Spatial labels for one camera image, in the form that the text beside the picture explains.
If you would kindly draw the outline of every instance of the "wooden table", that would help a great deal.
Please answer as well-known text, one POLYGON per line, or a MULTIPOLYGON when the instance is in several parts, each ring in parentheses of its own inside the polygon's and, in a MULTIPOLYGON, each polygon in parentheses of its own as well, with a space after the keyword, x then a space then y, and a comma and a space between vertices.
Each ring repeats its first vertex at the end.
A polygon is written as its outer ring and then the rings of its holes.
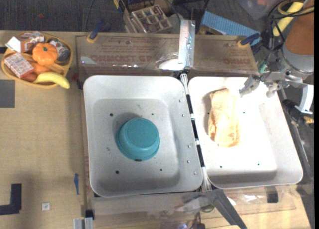
MULTIPOLYGON (((18 31, 0 31, 0 47, 18 31)), ((75 37, 80 32, 48 32, 69 43, 76 51, 75 37)), ((71 88, 49 90, 15 84, 15 108, 0 108, 0 205, 9 204, 11 184, 22 184, 22 210, 0 216, 0 228, 73 228, 73 219, 82 218, 86 209, 81 96, 72 75, 76 73, 76 53, 68 73, 71 88), (74 185, 79 175, 79 194, 74 185), (41 204, 50 202, 50 210, 41 204)), ((0 70, 0 80, 9 79, 0 70)), ((292 195, 293 210, 242 215, 248 228, 309 229, 301 198, 292 195)), ((229 226, 223 217, 203 219, 206 228, 229 226)), ((159 228, 150 225, 107 224, 96 218, 94 228, 159 228)))

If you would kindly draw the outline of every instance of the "teal bowl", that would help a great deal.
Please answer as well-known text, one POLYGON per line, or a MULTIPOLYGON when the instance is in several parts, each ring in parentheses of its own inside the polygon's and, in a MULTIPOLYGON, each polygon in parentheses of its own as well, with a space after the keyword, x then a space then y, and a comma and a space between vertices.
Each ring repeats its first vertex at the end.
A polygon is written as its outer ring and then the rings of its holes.
POLYGON ((160 147, 157 127, 144 118, 133 118, 124 123, 117 132, 119 150, 127 158, 144 161, 152 158, 160 147))

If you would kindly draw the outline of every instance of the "yellow pole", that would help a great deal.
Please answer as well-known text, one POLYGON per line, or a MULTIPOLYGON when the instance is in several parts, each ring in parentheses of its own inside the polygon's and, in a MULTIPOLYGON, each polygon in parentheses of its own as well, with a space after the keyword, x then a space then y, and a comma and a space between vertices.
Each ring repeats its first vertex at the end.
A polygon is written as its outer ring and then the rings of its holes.
MULTIPOLYGON (((290 8, 287 10, 288 13, 294 13, 294 12, 297 12, 299 10, 301 10, 301 8, 303 7, 303 4, 302 3, 293 3, 290 8)), ((289 25, 289 23, 293 20, 293 17, 286 17, 286 18, 283 18, 281 19, 279 22, 278 22, 278 28, 280 29, 280 31, 284 31, 284 29, 289 25)), ((276 27, 273 29, 273 34, 274 36, 279 36, 279 32, 278 30, 276 29, 276 27)))

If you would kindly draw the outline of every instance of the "bread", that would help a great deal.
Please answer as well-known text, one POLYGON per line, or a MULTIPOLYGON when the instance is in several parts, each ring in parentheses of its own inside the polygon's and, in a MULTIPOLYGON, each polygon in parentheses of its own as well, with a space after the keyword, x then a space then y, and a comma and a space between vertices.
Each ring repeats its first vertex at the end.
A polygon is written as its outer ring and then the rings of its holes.
POLYGON ((208 119, 208 134, 220 147, 233 147, 239 144, 240 129, 236 114, 237 97, 229 89, 210 94, 211 111, 208 119))

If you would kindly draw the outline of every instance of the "yellow banana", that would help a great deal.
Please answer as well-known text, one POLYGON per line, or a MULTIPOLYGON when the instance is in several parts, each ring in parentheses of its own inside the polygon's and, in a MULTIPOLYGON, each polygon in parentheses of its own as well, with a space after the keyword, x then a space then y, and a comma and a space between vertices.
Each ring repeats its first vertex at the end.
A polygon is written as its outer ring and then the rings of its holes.
POLYGON ((39 74, 33 83, 47 83, 47 82, 56 83, 65 89, 70 88, 70 83, 68 79, 66 79, 63 75, 60 75, 56 72, 45 72, 45 73, 39 74))

